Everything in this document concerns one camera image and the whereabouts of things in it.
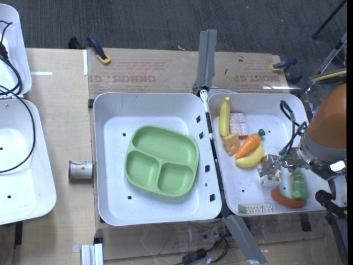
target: red sausage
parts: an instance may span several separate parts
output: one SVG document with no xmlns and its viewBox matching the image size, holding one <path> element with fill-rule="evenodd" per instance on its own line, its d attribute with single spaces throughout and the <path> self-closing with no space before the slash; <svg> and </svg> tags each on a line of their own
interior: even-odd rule
<svg viewBox="0 0 353 265">
<path fill-rule="evenodd" d="M 277 189 L 271 191 L 272 198 L 278 203 L 291 207 L 291 208 L 302 208 L 305 205 L 305 202 L 298 199 L 288 198 L 282 195 Z"/>
</svg>

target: clamp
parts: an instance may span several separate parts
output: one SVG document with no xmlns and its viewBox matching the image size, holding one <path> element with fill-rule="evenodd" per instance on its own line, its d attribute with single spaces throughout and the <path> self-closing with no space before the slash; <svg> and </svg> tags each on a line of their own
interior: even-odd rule
<svg viewBox="0 0 353 265">
<path fill-rule="evenodd" d="M 88 42 L 88 46 L 94 48 L 95 52 L 97 53 L 96 56 L 102 64 L 107 65 L 110 63 L 110 57 L 108 56 L 107 53 L 103 51 L 102 47 L 100 46 L 96 38 L 94 38 L 91 35 L 88 35 L 87 42 Z"/>
<path fill-rule="evenodd" d="M 297 63 L 297 59 L 288 59 L 279 63 L 272 63 L 270 64 L 270 70 L 272 72 L 280 72 L 282 68 L 284 68 L 284 72 L 286 72 L 290 66 L 293 66 Z"/>
</svg>

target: small box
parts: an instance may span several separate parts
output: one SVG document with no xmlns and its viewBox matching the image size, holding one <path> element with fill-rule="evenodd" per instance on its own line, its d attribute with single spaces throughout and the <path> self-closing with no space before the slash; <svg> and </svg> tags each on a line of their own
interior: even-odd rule
<svg viewBox="0 0 353 265">
<path fill-rule="evenodd" d="M 273 207 L 269 203 L 244 203 L 238 204 L 238 211 L 244 214 L 261 214 L 270 213 L 273 211 Z"/>
<path fill-rule="evenodd" d="M 238 133 L 240 139 L 248 137 L 247 124 L 243 113 L 230 113 L 229 115 L 230 133 Z"/>
<path fill-rule="evenodd" d="M 281 170 L 277 169 L 261 178 L 261 185 L 264 187 L 277 187 L 282 182 Z"/>
</svg>

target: toy carrot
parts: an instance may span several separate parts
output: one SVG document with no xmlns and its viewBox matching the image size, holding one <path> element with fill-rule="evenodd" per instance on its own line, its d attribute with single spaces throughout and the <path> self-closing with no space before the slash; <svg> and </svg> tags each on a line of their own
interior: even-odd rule
<svg viewBox="0 0 353 265">
<path fill-rule="evenodd" d="M 257 134 L 249 135 L 243 144 L 239 147 L 236 154 L 236 159 L 243 157 L 245 154 L 258 147 L 263 135 L 265 135 L 265 131 L 263 129 L 259 129 Z"/>
</svg>

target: yellow banana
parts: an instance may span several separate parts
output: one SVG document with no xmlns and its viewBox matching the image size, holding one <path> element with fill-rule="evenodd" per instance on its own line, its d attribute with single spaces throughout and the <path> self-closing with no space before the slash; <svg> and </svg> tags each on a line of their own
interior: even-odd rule
<svg viewBox="0 0 353 265">
<path fill-rule="evenodd" d="M 221 105 L 220 111 L 220 135 L 221 137 L 225 137 L 229 132 L 229 115 L 231 113 L 231 106 L 229 105 L 229 97 L 226 97 L 226 100 Z"/>
<path fill-rule="evenodd" d="M 236 165 L 242 168 L 250 168 L 255 166 L 264 157 L 265 151 L 263 148 L 263 142 L 260 142 L 259 146 L 249 156 L 244 156 L 236 159 Z"/>
</svg>

